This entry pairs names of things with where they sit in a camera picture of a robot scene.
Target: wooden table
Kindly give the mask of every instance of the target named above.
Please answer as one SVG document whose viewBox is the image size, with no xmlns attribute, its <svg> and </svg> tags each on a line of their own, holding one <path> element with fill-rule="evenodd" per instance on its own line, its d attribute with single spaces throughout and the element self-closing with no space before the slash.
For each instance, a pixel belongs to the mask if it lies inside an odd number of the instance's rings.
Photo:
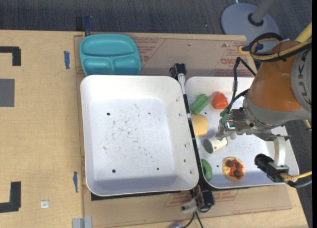
<svg viewBox="0 0 317 228">
<path fill-rule="evenodd" d="M 0 107 L 0 203 L 10 201 L 11 182 L 21 182 L 21 206 L 0 213 L 0 227 L 70 228 L 73 218 L 84 217 L 74 59 L 74 37 L 80 35 L 0 31 L 0 46 L 18 46 L 22 59 L 21 66 L 13 66 L 12 54 L 0 53 L 0 79 L 14 79 L 15 90 L 14 106 Z M 296 189 L 287 187 L 287 192 L 292 209 L 202 218 L 202 223 L 206 228 L 308 227 Z M 48 208 L 42 208 L 44 200 L 49 200 Z"/>
</svg>

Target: pizza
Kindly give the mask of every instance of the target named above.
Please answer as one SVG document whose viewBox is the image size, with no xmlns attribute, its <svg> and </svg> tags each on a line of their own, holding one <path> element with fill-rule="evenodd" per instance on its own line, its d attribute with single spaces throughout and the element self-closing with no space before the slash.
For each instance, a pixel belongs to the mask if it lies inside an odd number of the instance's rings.
<svg viewBox="0 0 317 228">
<path fill-rule="evenodd" d="M 222 173 L 228 180 L 239 182 L 244 178 L 244 164 L 240 159 L 228 157 L 222 163 Z"/>
</svg>

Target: cardboard box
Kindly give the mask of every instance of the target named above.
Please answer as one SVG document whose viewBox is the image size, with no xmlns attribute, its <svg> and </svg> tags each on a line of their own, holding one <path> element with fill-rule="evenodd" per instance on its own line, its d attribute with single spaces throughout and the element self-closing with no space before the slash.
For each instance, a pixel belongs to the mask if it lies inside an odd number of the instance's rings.
<svg viewBox="0 0 317 228">
<path fill-rule="evenodd" d="M 248 54 L 238 53 L 238 47 L 246 45 L 243 36 L 134 33 L 126 35 L 133 38 L 138 47 L 142 62 L 140 75 L 168 76 L 169 69 L 174 63 L 185 63 L 188 71 L 187 79 L 192 76 L 233 76 L 233 65 L 238 56 L 256 70 Z M 79 91 L 80 83 L 85 77 L 79 56 L 79 45 L 82 39 L 82 36 L 74 38 L 85 216 L 92 216 L 93 225 L 97 228 L 189 219 L 191 214 L 181 211 L 181 205 L 191 199 L 187 191 L 104 200 L 92 199 L 85 181 L 85 153 Z M 251 77 L 252 74 L 240 65 L 238 76 Z M 201 218 L 292 208 L 284 185 L 215 191 L 214 197 L 216 204 L 211 211 L 201 214 Z"/>
</svg>

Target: teal container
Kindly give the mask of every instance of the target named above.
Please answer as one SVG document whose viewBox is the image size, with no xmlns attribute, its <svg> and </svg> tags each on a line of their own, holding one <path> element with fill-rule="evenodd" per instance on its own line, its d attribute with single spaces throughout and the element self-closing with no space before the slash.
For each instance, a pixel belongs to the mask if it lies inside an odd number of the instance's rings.
<svg viewBox="0 0 317 228">
<path fill-rule="evenodd" d="M 141 60 L 135 42 L 122 34 L 86 36 L 80 43 L 80 60 L 88 75 L 138 75 Z"/>
</svg>

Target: gray square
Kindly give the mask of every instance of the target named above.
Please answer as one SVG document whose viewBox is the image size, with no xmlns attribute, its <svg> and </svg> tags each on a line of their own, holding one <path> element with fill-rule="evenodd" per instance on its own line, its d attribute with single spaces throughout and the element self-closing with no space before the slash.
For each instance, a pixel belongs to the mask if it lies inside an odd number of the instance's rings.
<svg viewBox="0 0 317 228">
<path fill-rule="evenodd" d="M 0 79 L 0 107 L 14 107 L 14 79 Z"/>
</svg>

